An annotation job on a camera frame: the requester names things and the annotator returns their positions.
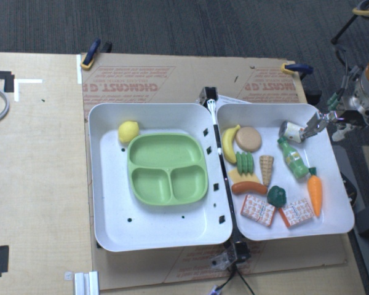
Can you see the green plastic bottle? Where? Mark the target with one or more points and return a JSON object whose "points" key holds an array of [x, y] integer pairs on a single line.
{"points": [[294, 161]]}

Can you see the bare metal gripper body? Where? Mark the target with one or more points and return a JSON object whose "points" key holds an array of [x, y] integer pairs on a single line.
{"points": [[358, 112]]}

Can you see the round tan biscuit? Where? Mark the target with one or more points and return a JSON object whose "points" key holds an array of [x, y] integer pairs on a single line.
{"points": [[248, 139]]}

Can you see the white plastic tray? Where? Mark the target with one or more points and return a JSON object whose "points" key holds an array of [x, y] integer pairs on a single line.
{"points": [[117, 220], [332, 207]]}

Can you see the orange and white carton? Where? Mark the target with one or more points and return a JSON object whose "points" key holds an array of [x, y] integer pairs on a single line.
{"points": [[257, 210], [296, 213]]}

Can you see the orange sausage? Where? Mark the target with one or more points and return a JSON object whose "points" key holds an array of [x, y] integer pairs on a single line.
{"points": [[249, 188]]}

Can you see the green pea pod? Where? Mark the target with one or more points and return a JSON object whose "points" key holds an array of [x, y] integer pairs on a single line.
{"points": [[244, 163]]}

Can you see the thin black and white rod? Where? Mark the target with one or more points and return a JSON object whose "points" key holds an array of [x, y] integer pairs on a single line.
{"points": [[216, 134]]}

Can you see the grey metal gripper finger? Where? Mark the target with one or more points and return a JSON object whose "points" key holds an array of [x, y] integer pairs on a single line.
{"points": [[314, 120], [316, 129]]}

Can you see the dark green broccoli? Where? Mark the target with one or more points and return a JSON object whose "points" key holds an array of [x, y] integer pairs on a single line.
{"points": [[276, 196]]}

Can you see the small white can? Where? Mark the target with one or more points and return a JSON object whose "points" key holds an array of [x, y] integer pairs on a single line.
{"points": [[290, 131]]}

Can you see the yellow cheese slice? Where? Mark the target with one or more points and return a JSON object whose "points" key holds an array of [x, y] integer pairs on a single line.
{"points": [[234, 177]]}

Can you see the white paper sheet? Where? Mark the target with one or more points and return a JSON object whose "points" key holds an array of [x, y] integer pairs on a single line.
{"points": [[230, 99]]}

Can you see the tan ice cream cone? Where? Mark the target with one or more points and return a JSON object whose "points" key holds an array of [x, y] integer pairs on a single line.
{"points": [[266, 167]]}

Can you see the black cylinder on white bracket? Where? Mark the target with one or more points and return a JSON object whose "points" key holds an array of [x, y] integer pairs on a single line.
{"points": [[338, 135]]}

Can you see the yellow lemon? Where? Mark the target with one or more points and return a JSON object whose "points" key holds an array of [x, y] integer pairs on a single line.
{"points": [[128, 131]]}

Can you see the orange carrot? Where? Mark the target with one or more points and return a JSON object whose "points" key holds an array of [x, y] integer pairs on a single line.
{"points": [[315, 194]]}

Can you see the brown cardboard board, red print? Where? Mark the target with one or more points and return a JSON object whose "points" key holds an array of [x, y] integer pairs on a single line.
{"points": [[184, 81]]}

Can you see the yellow banana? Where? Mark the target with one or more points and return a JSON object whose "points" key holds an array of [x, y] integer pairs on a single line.
{"points": [[228, 144]]}

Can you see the green divided plate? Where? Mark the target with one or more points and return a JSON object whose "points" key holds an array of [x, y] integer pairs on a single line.
{"points": [[164, 152]]}

